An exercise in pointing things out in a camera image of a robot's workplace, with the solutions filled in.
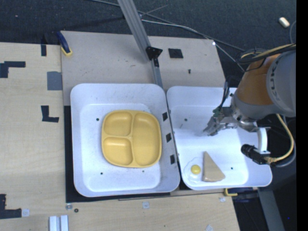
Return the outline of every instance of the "wooden table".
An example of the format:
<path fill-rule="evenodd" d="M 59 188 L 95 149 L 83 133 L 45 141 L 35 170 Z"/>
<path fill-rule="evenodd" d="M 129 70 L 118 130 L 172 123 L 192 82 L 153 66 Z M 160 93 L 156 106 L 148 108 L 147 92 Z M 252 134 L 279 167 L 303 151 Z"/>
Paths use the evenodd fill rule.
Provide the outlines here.
<path fill-rule="evenodd" d="M 0 194 L 6 209 L 29 209 L 29 216 L 0 219 L 1 231 L 48 230 L 48 218 L 60 215 L 68 215 L 71 231 L 239 231 L 232 199 L 219 191 L 72 203 L 67 210 L 63 93 L 47 88 L 47 72 L 62 71 L 60 46 L 47 45 L 41 56 L 40 45 L 0 43 L 5 61 L 26 67 L 9 67 L 8 78 L 0 78 Z M 42 121 L 42 105 L 59 121 Z"/>

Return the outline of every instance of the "yellow bowl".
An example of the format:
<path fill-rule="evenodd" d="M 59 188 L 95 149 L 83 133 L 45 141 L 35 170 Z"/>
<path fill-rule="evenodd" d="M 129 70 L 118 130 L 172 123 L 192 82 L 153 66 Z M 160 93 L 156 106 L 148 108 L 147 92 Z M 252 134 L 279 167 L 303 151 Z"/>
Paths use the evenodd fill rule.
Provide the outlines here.
<path fill-rule="evenodd" d="M 150 167 L 162 151 L 161 130 L 148 112 L 118 110 L 108 113 L 102 126 L 105 159 L 121 167 Z"/>

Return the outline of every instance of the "white plate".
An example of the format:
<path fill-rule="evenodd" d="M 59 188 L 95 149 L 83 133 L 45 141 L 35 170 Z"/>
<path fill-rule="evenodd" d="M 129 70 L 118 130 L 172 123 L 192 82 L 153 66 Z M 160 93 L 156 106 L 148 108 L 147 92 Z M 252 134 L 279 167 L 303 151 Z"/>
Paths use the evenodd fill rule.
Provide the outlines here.
<path fill-rule="evenodd" d="M 237 128 L 222 130 L 216 136 L 201 135 L 213 115 L 213 109 L 220 104 L 222 95 L 223 88 L 207 87 L 171 87 L 167 92 L 184 183 L 193 190 L 269 185 L 272 180 L 270 167 L 258 165 L 241 153 L 241 146 L 245 143 L 257 147 L 257 133 L 249 133 L 242 128 Z M 228 106 L 230 101 L 231 98 L 228 98 L 224 106 Z M 192 161 L 195 161 L 202 172 L 205 151 L 225 174 L 225 179 L 204 182 L 201 177 L 196 178 L 187 170 Z"/>
<path fill-rule="evenodd" d="M 161 126 L 162 155 L 147 168 L 114 166 L 104 158 L 101 131 L 105 115 L 115 110 L 140 110 L 154 115 Z M 166 193 L 180 183 L 171 135 L 166 94 L 154 84 L 79 84 L 71 91 L 74 185 L 86 197 Z"/>

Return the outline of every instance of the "beige triangular block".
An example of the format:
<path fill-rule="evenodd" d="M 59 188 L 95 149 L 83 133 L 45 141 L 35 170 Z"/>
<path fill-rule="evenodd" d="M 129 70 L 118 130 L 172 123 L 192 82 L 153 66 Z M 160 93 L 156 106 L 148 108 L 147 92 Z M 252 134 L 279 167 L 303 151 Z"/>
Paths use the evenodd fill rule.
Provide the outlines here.
<path fill-rule="evenodd" d="M 202 180 L 206 182 L 215 182 L 225 179 L 226 176 L 216 165 L 207 152 L 203 155 L 203 176 Z"/>

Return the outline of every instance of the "yellow ball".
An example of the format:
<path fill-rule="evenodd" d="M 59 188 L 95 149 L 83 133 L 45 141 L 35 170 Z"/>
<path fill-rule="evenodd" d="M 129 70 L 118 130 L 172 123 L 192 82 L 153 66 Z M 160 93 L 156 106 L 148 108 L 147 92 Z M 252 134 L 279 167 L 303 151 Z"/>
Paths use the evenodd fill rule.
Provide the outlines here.
<path fill-rule="evenodd" d="M 198 166 L 198 165 L 193 165 L 192 167 L 191 167 L 191 172 L 193 173 L 193 174 L 195 174 L 195 175 L 198 175 L 198 174 L 200 174 L 200 172 L 201 172 L 201 168 L 200 168 L 200 166 Z"/>

